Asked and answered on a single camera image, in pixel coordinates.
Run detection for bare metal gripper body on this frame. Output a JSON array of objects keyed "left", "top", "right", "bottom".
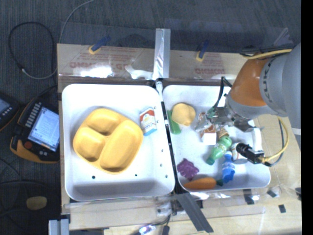
[{"left": 209, "top": 106, "right": 255, "bottom": 133}]

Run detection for silver and orange packet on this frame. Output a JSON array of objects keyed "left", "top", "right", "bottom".
[{"left": 195, "top": 112, "right": 211, "bottom": 132}]

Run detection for white and orange carton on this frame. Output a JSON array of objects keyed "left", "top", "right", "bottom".
[{"left": 200, "top": 125, "right": 218, "bottom": 146}]

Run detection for green plastic bottle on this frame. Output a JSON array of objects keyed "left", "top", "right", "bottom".
[{"left": 205, "top": 136, "right": 233, "bottom": 166}]

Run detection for white and orange can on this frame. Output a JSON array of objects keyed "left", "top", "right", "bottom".
[{"left": 230, "top": 142, "right": 248, "bottom": 165}]

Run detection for yellow toy bread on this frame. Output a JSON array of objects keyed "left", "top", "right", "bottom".
[{"left": 171, "top": 103, "right": 197, "bottom": 127}]

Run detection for white plastic tray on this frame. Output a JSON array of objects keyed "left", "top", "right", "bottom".
[
  {"left": 61, "top": 83, "right": 176, "bottom": 202},
  {"left": 162, "top": 84, "right": 271, "bottom": 193}
]

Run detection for blue plastic bottle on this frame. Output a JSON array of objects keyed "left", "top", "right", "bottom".
[{"left": 221, "top": 152, "right": 236, "bottom": 184}]

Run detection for green toy vegetable stick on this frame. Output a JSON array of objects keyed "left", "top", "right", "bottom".
[{"left": 167, "top": 109, "right": 182, "bottom": 135}]

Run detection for purple grapes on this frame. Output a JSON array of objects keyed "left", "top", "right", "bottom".
[{"left": 177, "top": 158, "right": 200, "bottom": 182}]

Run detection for orange carrot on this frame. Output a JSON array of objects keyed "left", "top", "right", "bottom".
[{"left": 183, "top": 177, "right": 224, "bottom": 190}]

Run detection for red white blue carton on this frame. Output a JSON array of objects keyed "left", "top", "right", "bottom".
[{"left": 139, "top": 107, "right": 158, "bottom": 137}]

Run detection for yellow divided plate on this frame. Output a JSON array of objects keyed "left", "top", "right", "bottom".
[{"left": 72, "top": 108, "right": 144, "bottom": 175}]

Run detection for brown cardboard board red print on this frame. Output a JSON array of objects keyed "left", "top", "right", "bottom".
[{"left": 56, "top": 43, "right": 302, "bottom": 231}]

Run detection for yellow oval object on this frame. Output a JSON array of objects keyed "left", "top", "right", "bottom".
[{"left": 26, "top": 196, "right": 48, "bottom": 211}]

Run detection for black cylinder on white bracket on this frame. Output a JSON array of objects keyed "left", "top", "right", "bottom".
[{"left": 235, "top": 127, "right": 266, "bottom": 165}]

